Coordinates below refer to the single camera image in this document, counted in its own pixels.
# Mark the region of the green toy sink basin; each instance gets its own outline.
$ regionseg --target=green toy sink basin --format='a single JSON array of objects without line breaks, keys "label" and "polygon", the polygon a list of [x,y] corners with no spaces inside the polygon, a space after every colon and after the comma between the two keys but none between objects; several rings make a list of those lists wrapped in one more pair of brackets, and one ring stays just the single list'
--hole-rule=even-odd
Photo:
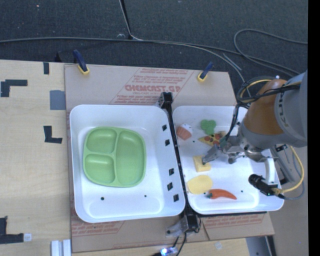
[{"label": "green toy sink basin", "polygon": [[133,130],[96,127],[85,137],[83,169],[90,181],[100,185],[136,186],[146,173],[145,141]]}]

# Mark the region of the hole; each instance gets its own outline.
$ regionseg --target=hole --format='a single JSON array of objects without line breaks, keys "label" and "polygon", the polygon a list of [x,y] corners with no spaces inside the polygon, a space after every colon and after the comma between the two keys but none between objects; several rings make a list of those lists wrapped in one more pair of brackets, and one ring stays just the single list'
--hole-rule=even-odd
[{"label": "hole", "polygon": [[170,191],[174,187],[174,185],[172,184],[172,182],[170,182],[168,185],[166,185],[166,187],[168,191]]},{"label": "hole", "polygon": [[176,201],[178,201],[178,200],[179,200],[179,195],[178,195],[178,194],[175,194],[175,195],[173,196],[173,201],[176,202]]}]

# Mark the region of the table surface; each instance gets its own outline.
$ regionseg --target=table surface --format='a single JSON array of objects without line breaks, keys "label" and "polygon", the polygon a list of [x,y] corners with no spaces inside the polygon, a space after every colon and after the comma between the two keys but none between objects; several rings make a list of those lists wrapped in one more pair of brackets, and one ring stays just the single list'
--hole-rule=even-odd
[{"label": "table surface", "polygon": [[[7,234],[31,233],[32,241],[1,244],[0,256],[50,255],[50,242],[71,238],[66,111],[50,109],[50,91],[65,90],[64,64],[0,60],[0,81],[27,80],[0,98],[0,218]],[[62,143],[44,143],[44,126]],[[249,256],[245,238],[188,242],[180,255]],[[73,253],[73,255],[153,255],[161,246]]]}]

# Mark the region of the white tray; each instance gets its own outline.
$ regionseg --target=white tray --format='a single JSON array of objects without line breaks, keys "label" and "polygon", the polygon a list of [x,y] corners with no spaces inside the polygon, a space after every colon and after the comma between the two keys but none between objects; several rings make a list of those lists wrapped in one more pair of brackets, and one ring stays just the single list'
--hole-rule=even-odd
[{"label": "white tray", "polygon": [[[70,113],[74,203],[85,222],[176,216],[186,204],[167,114],[157,106],[78,105]],[[146,170],[134,187],[91,182],[83,170],[86,134],[95,127],[139,133],[145,142]]]},{"label": "white tray", "polygon": [[[228,156],[223,155],[210,162],[211,170],[196,172],[193,156],[206,155],[211,148],[210,145],[198,140],[206,135],[200,127],[201,120],[215,120],[215,132],[228,132],[234,109],[234,106],[179,106],[173,112],[176,130],[182,124],[188,124],[193,129],[191,138],[183,140],[177,137],[184,182],[187,184],[190,179],[198,175],[208,175],[213,181],[213,189],[224,189],[237,197],[236,200],[225,197],[209,199],[206,194],[195,195],[190,193],[186,185],[189,204],[199,214],[218,215],[276,211],[283,206],[283,199],[276,196],[266,196],[248,182],[251,174],[266,177],[264,163],[256,163],[245,157],[238,158],[235,163],[229,164]],[[239,121],[243,119],[245,113],[246,109],[239,109]],[[231,135],[236,135],[237,131],[238,127],[236,126]],[[269,150],[262,153],[265,156],[271,156]],[[270,159],[268,163],[270,173],[274,173],[274,182],[280,184],[274,161]]]}]

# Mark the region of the toy pizza slice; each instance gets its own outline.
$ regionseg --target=toy pizza slice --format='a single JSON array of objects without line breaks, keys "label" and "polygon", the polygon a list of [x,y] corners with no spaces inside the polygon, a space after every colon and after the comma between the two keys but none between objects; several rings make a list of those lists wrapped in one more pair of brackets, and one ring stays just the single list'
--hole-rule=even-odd
[{"label": "toy pizza slice", "polygon": [[225,131],[219,131],[214,134],[198,138],[198,140],[212,147],[214,144],[220,145],[220,139],[225,135]]}]

